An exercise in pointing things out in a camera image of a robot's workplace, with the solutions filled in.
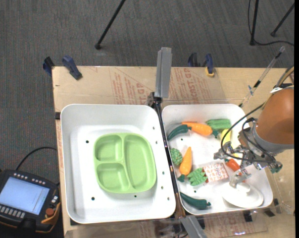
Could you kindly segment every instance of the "camera stand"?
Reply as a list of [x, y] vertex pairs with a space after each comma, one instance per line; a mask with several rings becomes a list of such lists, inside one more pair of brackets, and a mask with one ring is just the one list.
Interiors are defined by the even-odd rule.
[[104, 39], [106, 33], [108, 32], [109, 28], [111, 27], [112, 23], [114, 22], [116, 16], [118, 15], [120, 9], [122, 8], [123, 4], [124, 4], [125, 0], [122, 0], [121, 3], [119, 4], [118, 8], [116, 9], [116, 11], [114, 12], [114, 15], [112, 16], [110, 22], [108, 23], [108, 25], [106, 26], [103, 34], [101, 35], [100, 39], [98, 40], [97, 44], [95, 44], [95, 48], [97, 50], [101, 49], [101, 42]]
[[[254, 18], [253, 18], [253, 26], [252, 26], [252, 31], [251, 31], [251, 39], [249, 44], [251, 46], [255, 45], [255, 40], [254, 40], [254, 36], [255, 36], [255, 27], [256, 27], [256, 19], [257, 19], [257, 11], [258, 11], [258, 4], [259, 4], [259, 0], [255, 1], [255, 9], [254, 9]], [[276, 26], [276, 28], [274, 29], [273, 32], [271, 32], [271, 36], [275, 36], [277, 30], [281, 27], [281, 25], [284, 23], [285, 19], [288, 17], [288, 15], [292, 12], [292, 10], [295, 8], [295, 3], [293, 3], [293, 5], [290, 7], [290, 9], [286, 12], [285, 16], [282, 18], [282, 20], [279, 22], [279, 24]]]

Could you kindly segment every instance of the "gray carpet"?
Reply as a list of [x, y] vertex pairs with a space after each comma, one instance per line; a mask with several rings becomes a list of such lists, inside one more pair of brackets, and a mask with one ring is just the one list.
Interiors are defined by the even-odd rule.
[[[196, 52], [198, 62], [211, 53], [215, 67], [229, 69], [267, 67], [284, 46], [274, 67], [294, 64], [295, 10], [270, 33], [295, 0], [259, 0], [254, 46], [255, 0], [126, 0], [96, 50], [120, 1], [0, 0], [0, 168], [14, 169], [37, 147], [56, 147], [48, 56], [55, 65], [70, 55], [77, 65], [156, 66], [157, 52], [170, 47], [172, 66], [187, 66]], [[36, 152], [20, 170], [58, 182], [56, 151]], [[52, 233], [33, 237], [62, 233], [60, 218]], [[1, 238], [19, 235], [0, 225]]]

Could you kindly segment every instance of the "orange carrot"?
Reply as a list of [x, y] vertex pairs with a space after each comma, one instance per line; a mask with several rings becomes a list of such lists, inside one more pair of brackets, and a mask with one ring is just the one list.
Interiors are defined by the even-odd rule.
[[240, 169], [240, 165], [234, 159], [224, 159], [225, 164], [231, 168], [234, 172]]
[[209, 136], [212, 134], [212, 128], [203, 123], [197, 123], [197, 122], [182, 122], [181, 124], [186, 124], [189, 128], [191, 127], [191, 130], [202, 135], [202, 136]]
[[193, 155], [190, 146], [186, 150], [186, 153], [183, 157], [183, 161], [179, 166], [179, 172], [181, 173], [181, 176], [178, 178], [179, 181], [181, 182], [185, 181], [185, 176], [187, 176], [190, 173], [192, 163], [193, 163]]

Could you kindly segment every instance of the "green divided plate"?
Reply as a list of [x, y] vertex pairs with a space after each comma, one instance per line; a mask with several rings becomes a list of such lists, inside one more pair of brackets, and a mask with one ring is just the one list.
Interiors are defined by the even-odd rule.
[[149, 190], [156, 182], [150, 143], [135, 133], [111, 133], [94, 146], [96, 177], [101, 188], [113, 193]]

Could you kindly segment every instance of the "green cucumber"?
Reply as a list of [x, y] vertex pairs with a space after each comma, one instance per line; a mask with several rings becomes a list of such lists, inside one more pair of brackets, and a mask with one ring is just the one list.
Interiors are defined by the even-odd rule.
[[229, 119], [210, 119], [206, 122], [212, 130], [229, 129], [231, 122]]
[[167, 141], [171, 140], [173, 137], [177, 136], [178, 134], [187, 133], [189, 129], [191, 129], [191, 127], [188, 127], [186, 124], [182, 124], [174, 128], [167, 136]]
[[207, 200], [205, 199], [196, 199], [196, 198], [192, 198], [187, 196], [186, 194], [179, 192], [181, 198], [187, 202], [188, 204], [190, 204], [191, 206], [194, 206], [195, 208], [197, 208], [198, 210], [204, 210], [207, 206], [210, 206], [211, 203], [207, 202]]

